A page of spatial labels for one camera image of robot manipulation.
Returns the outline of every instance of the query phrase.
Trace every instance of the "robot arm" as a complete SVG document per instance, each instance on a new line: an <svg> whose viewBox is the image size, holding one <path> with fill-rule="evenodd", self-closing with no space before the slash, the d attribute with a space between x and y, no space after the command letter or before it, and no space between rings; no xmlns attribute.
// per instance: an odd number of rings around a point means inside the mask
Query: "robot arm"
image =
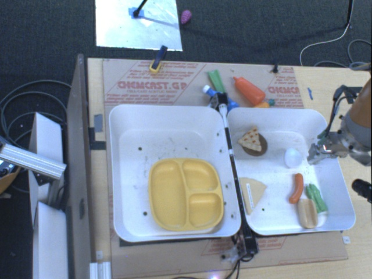
<svg viewBox="0 0 372 279"><path fill-rule="evenodd" d="M341 93L334 98L335 104ZM316 164L324 158L344 158L350 155L362 165L371 166L371 79L341 119L341 128L331 132L331 118L327 129L319 136L320 141L311 145L307 161Z"/></svg>

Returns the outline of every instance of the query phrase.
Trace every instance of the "table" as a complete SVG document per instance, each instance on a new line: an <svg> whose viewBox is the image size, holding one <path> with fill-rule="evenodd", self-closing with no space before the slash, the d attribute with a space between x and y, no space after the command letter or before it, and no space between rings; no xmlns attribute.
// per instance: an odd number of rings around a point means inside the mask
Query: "table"
<svg viewBox="0 0 372 279"><path fill-rule="evenodd" d="M339 68L323 67L293 67L305 108L315 109L327 120L330 116L331 99L336 88L345 84L350 87L361 87L370 78L369 73L351 71ZM90 108L90 127L94 126L94 114L103 113L103 59L88 59L88 103ZM313 99L310 98L308 88L311 88ZM346 113L349 109L343 103L339 113ZM337 129L339 120L334 123ZM105 133L96 133L96 140L105 141ZM101 261L110 261L110 233L109 208L107 193L106 152L103 150L91 151L92 163L92 204L90 210L93 214L91 226L94 230L95 249L102 251ZM340 159L340 165L345 177L350 197L356 213L356 223L353 228L343 233L350 243L346 245L348 260L302 263L285 266L243 268L240 278L370 278L372 274L372 223L371 205L366 199L358 196L351 189L352 181L361 178L371 181L371 168L363 167L351 158ZM228 271L215 271L212 273L188 274L197 278L210 278L217 276L224 278Z"/></svg>

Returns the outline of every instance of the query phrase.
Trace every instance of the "yellow plate compartment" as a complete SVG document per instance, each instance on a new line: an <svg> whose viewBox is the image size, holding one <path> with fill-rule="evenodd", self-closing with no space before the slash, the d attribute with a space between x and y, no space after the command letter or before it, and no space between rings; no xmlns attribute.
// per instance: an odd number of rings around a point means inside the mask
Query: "yellow plate compartment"
<svg viewBox="0 0 372 279"><path fill-rule="evenodd" d="M152 216L167 230L204 230L223 217L220 179L207 161L160 160L150 169L148 187Z"/></svg>

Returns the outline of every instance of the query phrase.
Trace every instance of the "toy sausage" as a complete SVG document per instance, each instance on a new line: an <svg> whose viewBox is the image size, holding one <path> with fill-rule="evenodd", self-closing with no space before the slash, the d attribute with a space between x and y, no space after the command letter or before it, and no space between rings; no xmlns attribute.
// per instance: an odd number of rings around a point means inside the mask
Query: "toy sausage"
<svg viewBox="0 0 372 279"><path fill-rule="evenodd" d="M301 174L295 174L295 192L289 198L290 203L297 203L303 191L303 177Z"/></svg>

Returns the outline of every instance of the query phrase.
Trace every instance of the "black rod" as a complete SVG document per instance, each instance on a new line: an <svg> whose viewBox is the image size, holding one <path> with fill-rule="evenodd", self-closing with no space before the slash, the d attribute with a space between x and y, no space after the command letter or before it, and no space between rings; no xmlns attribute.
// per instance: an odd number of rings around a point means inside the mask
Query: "black rod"
<svg viewBox="0 0 372 279"><path fill-rule="evenodd" d="M141 3L141 5L135 11L133 11L133 16L134 17L138 17L138 15L139 15L142 7L144 7L144 5L146 4L146 2L147 2L147 0L143 0L142 3Z"/></svg>
<svg viewBox="0 0 372 279"><path fill-rule="evenodd" d="M353 0L349 0L348 19L346 20L346 25L350 24L352 10L353 10Z"/></svg>

